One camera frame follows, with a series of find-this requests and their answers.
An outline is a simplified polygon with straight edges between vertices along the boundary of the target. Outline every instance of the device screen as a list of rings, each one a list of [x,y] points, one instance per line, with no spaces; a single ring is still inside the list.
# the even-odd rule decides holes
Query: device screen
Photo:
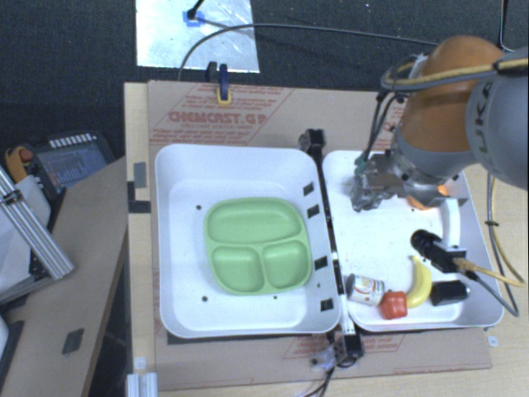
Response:
[[[45,151],[37,157],[58,193],[63,187],[69,188],[107,165],[93,143]]]

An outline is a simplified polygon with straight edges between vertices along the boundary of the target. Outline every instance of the banana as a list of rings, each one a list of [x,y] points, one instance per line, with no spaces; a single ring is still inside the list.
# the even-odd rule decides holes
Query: banana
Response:
[[[423,304],[431,292],[431,272],[421,262],[419,256],[412,256],[414,269],[413,287],[406,293],[406,306],[408,309],[416,308]]]

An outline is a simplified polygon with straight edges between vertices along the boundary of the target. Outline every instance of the white can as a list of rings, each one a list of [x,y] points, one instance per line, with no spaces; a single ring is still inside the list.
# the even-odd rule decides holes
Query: white can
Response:
[[[384,282],[351,274],[346,281],[346,293],[351,301],[378,306],[384,296]]]

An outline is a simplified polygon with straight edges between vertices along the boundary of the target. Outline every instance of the green plate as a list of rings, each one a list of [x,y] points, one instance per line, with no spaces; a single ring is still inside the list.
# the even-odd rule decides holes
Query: green plate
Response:
[[[233,294],[274,294],[305,284],[312,258],[305,223],[281,198],[237,198],[212,206],[204,222],[207,258]]]

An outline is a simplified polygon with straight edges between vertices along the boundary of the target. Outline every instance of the metal plate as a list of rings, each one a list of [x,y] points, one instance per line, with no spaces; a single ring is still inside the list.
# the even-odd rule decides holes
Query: metal plate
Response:
[[[186,12],[197,0],[136,0],[136,43],[139,66],[178,68],[189,48],[223,26],[252,23],[250,0],[205,0],[197,17]],[[225,63],[233,72],[259,73],[253,29],[231,31],[206,41],[185,68],[206,69],[210,61]]]

